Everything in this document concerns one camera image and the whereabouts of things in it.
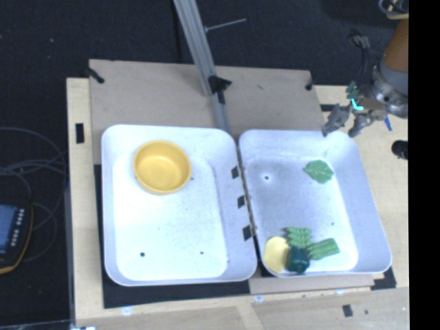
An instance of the white tray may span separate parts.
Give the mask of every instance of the white tray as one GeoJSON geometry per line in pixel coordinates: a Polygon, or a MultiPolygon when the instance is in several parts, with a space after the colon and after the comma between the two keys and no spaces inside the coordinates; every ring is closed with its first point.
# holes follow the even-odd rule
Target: white tray
{"type": "Polygon", "coordinates": [[[241,135],[239,150],[261,254],[269,238],[284,237],[284,229],[295,226],[311,229],[313,242],[334,238],[340,248],[339,254],[311,261],[308,276],[389,268],[391,251],[358,148],[347,134],[250,130],[241,135]],[[320,184],[303,170],[314,160],[334,172],[328,182],[320,184]]]}
{"type": "Polygon", "coordinates": [[[212,283],[253,275],[256,251],[243,233],[250,218],[230,135],[120,124],[104,132],[101,145],[104,261],[116,283],[212,283]],[[151,140],[174,142],[188,154],[192,177],[181,190],[155,195],[138,184],[133,155],[151,140]]]}

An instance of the yellow bowl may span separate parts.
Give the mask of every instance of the yellow bowl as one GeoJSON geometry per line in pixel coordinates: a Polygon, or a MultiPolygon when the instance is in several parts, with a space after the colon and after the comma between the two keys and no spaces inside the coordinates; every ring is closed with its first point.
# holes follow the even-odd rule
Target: yellow bowl
{"type": "Polygon", "coordinates": [[[175,192],[191,178],[191,162],[184,150],[162,140],[143,144],[137,149],[133,170],[142,187],[159,194],[175,192]]]}

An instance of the blue screen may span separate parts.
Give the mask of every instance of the blue screen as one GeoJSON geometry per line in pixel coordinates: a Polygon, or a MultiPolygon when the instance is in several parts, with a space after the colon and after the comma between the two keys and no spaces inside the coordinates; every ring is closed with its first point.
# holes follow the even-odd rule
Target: blue screen
{"type": "Polygon", "coordinates": [[[8,245],[9,232],[17,207],[0,204],[0,250],[8,245]]]}

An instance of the dark floor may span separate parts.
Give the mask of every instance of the dark floor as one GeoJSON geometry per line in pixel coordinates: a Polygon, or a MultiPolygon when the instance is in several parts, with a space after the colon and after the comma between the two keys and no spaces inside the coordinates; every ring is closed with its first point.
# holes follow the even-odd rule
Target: dark floor
{"type": "MultiPolygon", "coordinates": [[[[197,0],[205,26],[246,19],[209,31],[216,65],[308,69],[316,84],[332,85],[349,84],[360,67],[360,51],[347,39],[352,29],[378,52],[389,42],[397,23],[377,2],[197,0]]],[[[192,63],[182,43],[182,62],[192,63]]],[[[34,131],[67,151],[65,81],[85,76],[90,58],[177,62],[171,0],[0,0],[0,168],[56,155],[41,137],[5,128],[34,131]]],[[[70,317],[65,210],[56,207],[68,178],[44,169],[26,179],[55,220],[33,234],[25,257],[55,240],[41,257],[0,275],[0,326],[70,317]]],[[[37,209],[36,219],[46,214],[37,209]]]]}

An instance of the black bracket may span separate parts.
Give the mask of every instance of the black bracket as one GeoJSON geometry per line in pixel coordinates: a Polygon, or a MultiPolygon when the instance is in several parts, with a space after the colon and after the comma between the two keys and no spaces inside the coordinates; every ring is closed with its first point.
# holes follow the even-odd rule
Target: black bracket
{"type": "Polygon", "coordinates": [[[221,104],[225,104],[225,96],[223,94],[223,91],[228,88],[232,82],[230,80],[225,80],[223,78],[217,77],[217,76],[210,76],[208,78],[209,85],[211,87],[212,94],[216,94],[219,97],[219,102],[221,104]]]}

